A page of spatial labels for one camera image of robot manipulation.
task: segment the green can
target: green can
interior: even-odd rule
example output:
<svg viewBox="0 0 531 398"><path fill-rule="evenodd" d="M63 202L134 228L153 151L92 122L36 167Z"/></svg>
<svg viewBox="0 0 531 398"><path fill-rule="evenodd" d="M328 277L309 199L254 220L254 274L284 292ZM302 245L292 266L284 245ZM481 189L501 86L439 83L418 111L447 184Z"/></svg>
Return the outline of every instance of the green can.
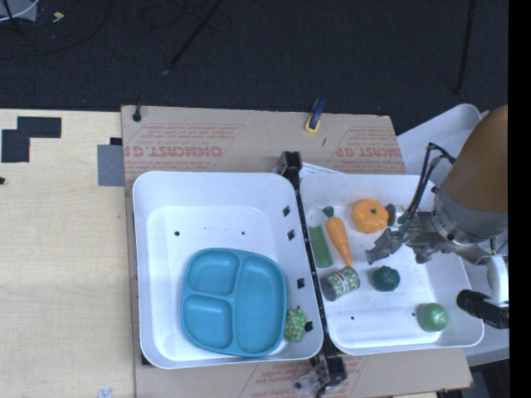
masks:
<svg viewBox="0 0 531 398"><path fill-rule="evenodd" d="M335 301L340 296L356 290L359 285L358 273L349 266L321 277L321 291L328 301Z"/></svg>

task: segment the blue plate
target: blue plate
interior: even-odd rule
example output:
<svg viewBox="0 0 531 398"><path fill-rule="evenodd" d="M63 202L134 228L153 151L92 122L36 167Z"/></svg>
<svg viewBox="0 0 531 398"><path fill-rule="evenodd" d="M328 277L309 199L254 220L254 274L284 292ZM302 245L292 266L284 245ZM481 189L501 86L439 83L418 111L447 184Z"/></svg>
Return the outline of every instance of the blue plate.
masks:
<svg viewBox="0 0 531 398"><path fill-rule="evenodd" d="M181 294L181 325L198 347L244 357L273 352L284 335L287 288L264 255L227 248L196 253Z"/></svg>

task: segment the toy carrot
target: toy carrot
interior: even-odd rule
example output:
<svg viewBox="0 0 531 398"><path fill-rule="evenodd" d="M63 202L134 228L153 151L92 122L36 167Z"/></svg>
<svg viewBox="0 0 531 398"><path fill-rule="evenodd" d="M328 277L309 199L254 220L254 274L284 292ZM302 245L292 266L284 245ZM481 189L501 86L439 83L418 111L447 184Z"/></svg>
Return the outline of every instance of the toy carrot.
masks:
<svg viewBox="0 0 531 398"><path fill-rule="evenodd" d="M326 206L323 209L323 212L329 218L326 221L326 231L329 233L332 243L345 263L349 267L352 267L352 252L350 251L347 229L345 228L343 220L334 216L334 209L331 206Z"/></svg>

